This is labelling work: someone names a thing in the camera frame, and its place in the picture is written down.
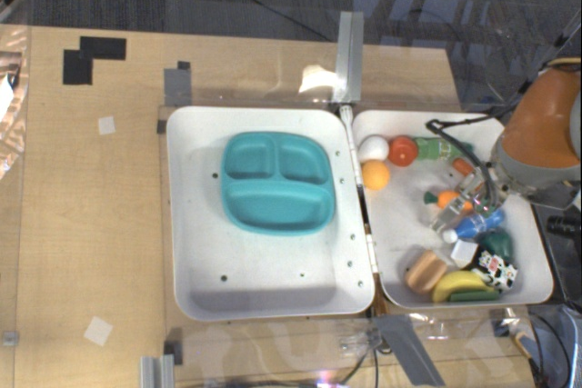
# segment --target orange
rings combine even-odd
[[[447,207],[448,203],[450,203],[453,199],[458,198],[458,192],[456,191],[443,191],[438,195],[438,202],[436,203],[441,209]],[[473,210],[473,205],[467,201],[463,204],[464,211]]]
[[[370,160],[362,165],[362,179],[366,188],[377,191],[390,181],[390,170],[384,162]]]

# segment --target white tape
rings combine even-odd
[[[99,317],[93,317],[93,320],[85,330],[84,337],[95,344],[99,344],[99,346],[105,346],[112,330],[112,324],[101,320]]]
[[[113,116],[104,116],[99,118],[99,134],[113,134],[115,132],[115,120]]]

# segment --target orange ball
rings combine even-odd
[[[390,170],[384,162],[370,160],[362,165],[362,179],[366,188],[378,191],[390,181]]]

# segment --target transparent acrylic panel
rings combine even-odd
[[[14,384],[32,0],[0,4],[0,386]]]
[[[533,323],[537,320],[523,307],[377,319],[192,323],[170,333],[166,353],[174,354],[181,388],[365,388],[375,386],[376,378],[378,386],[397,387],[534,386],[528,359],[539,370]],[[563,370],[560,362],[546,366],[546,373]]]
[[[355,0],[354,11],[364,16],[356,104],[471,112],[509,104],[554,58],[577,17],[543,5],[473,0]],[[216,57],[210,74],[195,69],[198,103],[321,106],[334,100],[335,42],[216,40],[227,53]],[[193,48],[195,42],[171,45],[166,56],[199,63],[207,50]]]

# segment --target white egg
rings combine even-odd
[[[368,160],[386,160],[388,150],[388,141],[382,136],[369,136],[357,150],[357,160],[361,164]]]

